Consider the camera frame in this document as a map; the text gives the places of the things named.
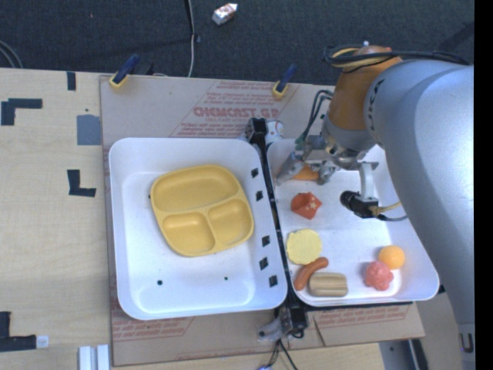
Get orange ball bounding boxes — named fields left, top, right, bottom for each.
left=377, top=244, right=407, bottom=271

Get yellow divided plate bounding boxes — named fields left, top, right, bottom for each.
left=149, top=163, right=256, bottom=258

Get white plastic tray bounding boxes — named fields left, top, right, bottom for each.
left=108, top=136, right=289, bottom=321
left=266, top=138, right=441, bottom=308

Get pink grapes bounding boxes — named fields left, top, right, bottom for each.
left=364, top=261, right=395, bottom=292

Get tan bread bun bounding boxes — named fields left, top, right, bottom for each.
left=307, top=271, right=350, bottom=298

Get thin black rod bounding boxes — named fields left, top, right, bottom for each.
left=258, top=143, right=297, bottom=308

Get black block with thin wires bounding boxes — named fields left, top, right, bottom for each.
left=274, top=304, right=310, bottom=341
left=247, top=116, right=269, bottom=146

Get orange sausage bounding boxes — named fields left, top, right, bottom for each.
left=293, top=257, right=330, bottom=292

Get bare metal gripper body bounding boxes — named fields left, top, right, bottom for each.
left=294, top=134, right=371, bottom=171

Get black cylinder on white bracket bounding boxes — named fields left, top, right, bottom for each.
left=339, top=161, right=381, bottom=220

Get white and orange carton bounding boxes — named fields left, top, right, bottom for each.
left=211, top=2, right=240, bottom=26

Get brown cardboard board red print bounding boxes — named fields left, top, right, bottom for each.
left=99, top=74, right=427, bottom=368

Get orange wedge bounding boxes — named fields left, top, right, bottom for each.
left=290, top=163, right=320, bottom=182

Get yellow round biscuit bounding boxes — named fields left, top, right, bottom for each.
left=285, top=228, right=324, bottom=266

